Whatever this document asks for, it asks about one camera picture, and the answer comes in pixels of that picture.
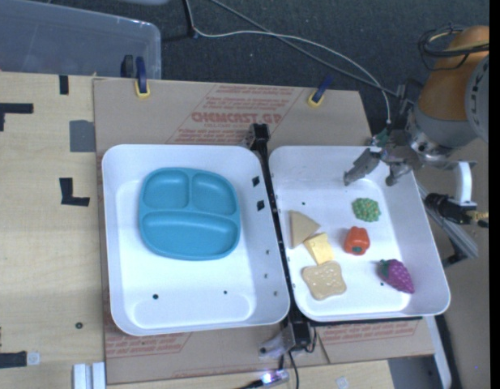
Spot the tan triangular toy slice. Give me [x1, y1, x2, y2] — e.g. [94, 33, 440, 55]
[288, 210, 321, 250]

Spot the black block with thin wires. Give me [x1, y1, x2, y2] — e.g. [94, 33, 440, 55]
[244, 122, 271, 152]
[259, 320, 317, 360]

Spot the tan toast slice toy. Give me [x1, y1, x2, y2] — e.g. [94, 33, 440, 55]
[301, 260, 348, 301]

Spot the yellow cheese wedge toy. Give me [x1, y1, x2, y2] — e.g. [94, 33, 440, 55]
[303, 233, 335, 266]

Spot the brown cardboard board red print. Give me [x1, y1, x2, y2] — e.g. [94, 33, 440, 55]
[92, 77, 437, 385]

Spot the orange bell pepper toy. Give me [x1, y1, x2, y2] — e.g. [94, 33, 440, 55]
[343, 225, 371, 256]

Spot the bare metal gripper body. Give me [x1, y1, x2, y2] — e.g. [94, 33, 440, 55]
[378, 129, 456, 171]

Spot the green peas toy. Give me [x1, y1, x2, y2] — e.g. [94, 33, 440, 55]
[351, 197, 382, 223]

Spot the blue divided plate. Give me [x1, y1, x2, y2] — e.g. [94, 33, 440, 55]
[138, 167, 241, 262]

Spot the purple grapes toy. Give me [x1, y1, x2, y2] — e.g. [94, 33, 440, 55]
[378, 259, 416, 295]

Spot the black cylinder on white bracket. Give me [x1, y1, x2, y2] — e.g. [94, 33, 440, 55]
[424, 160, 479, 224]

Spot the thin black rod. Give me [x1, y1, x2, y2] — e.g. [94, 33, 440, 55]
[259, 143, 301, 323]

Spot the white plastic tray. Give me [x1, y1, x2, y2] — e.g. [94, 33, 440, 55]
[100, 143, 292, 337]
[267, 145, 451, 323]

